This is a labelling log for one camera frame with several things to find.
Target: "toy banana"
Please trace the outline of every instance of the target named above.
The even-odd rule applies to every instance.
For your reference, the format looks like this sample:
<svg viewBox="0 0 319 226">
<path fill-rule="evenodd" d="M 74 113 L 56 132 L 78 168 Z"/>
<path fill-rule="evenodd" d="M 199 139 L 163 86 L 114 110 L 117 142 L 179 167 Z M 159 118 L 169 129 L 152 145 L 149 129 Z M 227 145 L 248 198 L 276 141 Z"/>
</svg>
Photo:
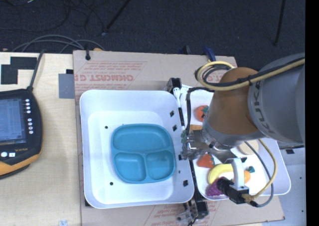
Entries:
<svg viewBox="0 0 319 226">
<path fill-rule="evenodd" d="M 231 164 L 217 164 L 208 173 L 208 183 L 212 184 L 220 174 L 232 171 L 233 167 Z"/>
</svg>

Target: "yellow object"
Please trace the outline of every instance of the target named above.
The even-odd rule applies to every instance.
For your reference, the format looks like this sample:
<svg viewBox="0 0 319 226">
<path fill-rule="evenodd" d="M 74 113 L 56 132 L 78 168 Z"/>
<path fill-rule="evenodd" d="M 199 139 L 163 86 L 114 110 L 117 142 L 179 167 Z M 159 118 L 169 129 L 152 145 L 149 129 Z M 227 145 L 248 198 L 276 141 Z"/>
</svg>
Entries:
<svg viewBox="0 0 319 226">
<path fill-rule="evenodd" d="M 231 164 L 217 164 L 208 172 L 208 183 L 212 184 L 220 174 L 232 171 L 233 167 Z"/>
</svg>

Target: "yellow cable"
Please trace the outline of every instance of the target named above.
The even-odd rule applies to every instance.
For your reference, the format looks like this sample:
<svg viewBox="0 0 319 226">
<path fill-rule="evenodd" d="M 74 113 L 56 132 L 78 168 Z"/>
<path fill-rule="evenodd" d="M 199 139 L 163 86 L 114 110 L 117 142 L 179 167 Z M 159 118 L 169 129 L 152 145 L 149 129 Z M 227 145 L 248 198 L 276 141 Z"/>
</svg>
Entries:
<svg viewBox="0 0 319 226">
<path fill-rule="evenodd" d="M 257 198 L 261 193 L 263 193 L 273 183 L 273 181 L 276 177 L 276 174 L 277 174 L 277 162 L 276 162 L 274 155 L 272 154 L 272 152 L 269 150 L 269 148 L 265 145 L 265 143 L 261 139 L 258 139 L 258 141 L 262 144 L 262 146 L 264 146 L 264 148 L 266 149 L 266 151 L 269 153 L 270 157 L 272 158 L 272 160 L 274 162 L 274 172 L 273 172 L 273 175 L 271 176 L 271 178 L 269 179 L 269 181 L 267 182 L 267 184 L 258 193 L 254 194 L 254 195 L 250 195 L 250 194 L 243 194 L 242 195 L 242 197 L 248 203 L 250 201 L 254 200 L 255 198 Z"/>
<path fill-rule="evenodd" d="M 260 80 L 264 80 L 264 79 L 267 79 L 269 77 L 272 77 L 272 76 L 275 76 L 279 73 L 282 73 L 282 72 L 285 72 L 285 71 L 288 71 L 290 69 L 293 69 L 297 66 L 300 66 L 300 65 L 303 65 L 305 64 L 305 59 L 301 59 L 301 60 L 298 60 L 294 63 L 291 63 L 289 65 L 286 65 L 280 69 L 277 69 L 275 71 L 272 71 L 272 72 L 269 72 L 269 73 L 266 73 L 262 76 L 258 76 L 258 77 L 255 77 L 255 78 L 252 78 L 250 79 L 250 81 L 244 81 L 242 83 L 238 83 L 238 84 L 234 84 L 234 85 L 231 85 L 231 86 L 227 86 L 227 87 L 218 87 L 218 86 L 214 86 L 214 85 L 210 85 L 210 84 L 207 84 L 205 83 L 202 78 L 201 78 L 201 73 L 202 71 L 211 66 L 211 65 L 215 65 L 215 64 L 225 64 L 227 66 L 231 66 L 231 68 L 233 68 L 233 66 L 227 62 L 223 62 L 223 61 L 214 61 L 214 62 L 210 62 L 210 63 L 207 63 L 205 65 L 203 65 L 202 67 L 200 67 L 198 69 L 198 71 L 196 72 L 196 79 L 206 88 L 210 88 L 210 89 L 213 89 L 213 90 L 220 90 L 220 91 L 225 91 L 225 90 L 233 90 L 233 89 L 237 89 L 237 88 L 242 88 L 244 86 L 247 86 L 249 85 L 249 83 L 253 83 L 253 82 L 257 82 L 257 81 L 260 81 Z"/>
</svg>

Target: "blue plate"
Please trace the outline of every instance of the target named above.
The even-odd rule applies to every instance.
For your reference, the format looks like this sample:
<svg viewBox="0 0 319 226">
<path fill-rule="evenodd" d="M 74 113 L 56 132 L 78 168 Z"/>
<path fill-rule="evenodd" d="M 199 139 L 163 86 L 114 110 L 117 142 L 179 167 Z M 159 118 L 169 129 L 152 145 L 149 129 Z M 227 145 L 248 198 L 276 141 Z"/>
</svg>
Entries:
<svg viewBox="0 0 319 226">
<path fill-rule="evenodd" d="M 174 146 L 168 131 L 156 124 L 129 124 L 112 134 L 117 175 L 127 183 L 164 181 L 175 172 Z"/>
</svg>

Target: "black floor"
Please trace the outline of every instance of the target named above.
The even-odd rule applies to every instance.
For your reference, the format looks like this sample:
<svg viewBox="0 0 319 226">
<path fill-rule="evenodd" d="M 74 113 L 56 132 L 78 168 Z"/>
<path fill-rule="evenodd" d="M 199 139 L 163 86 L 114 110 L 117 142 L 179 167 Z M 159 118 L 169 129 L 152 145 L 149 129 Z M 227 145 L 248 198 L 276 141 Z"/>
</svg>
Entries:
<svg viewBox="0 0 319 226">
<path fill-rule="evenodd" d="M 202 54 L 208 46 L 256 70 L 305 51 L 306 0 L 285 0 L 276 46 L 283 0 L 131 0 L 114 22 L 126 0 L 29 1 L 0 0 L 1 51 L 71 53 L 100 46 L 175 54 L 188 45 Z M 79 45 L 67 46 L 72 40 Z"/>
</svg>

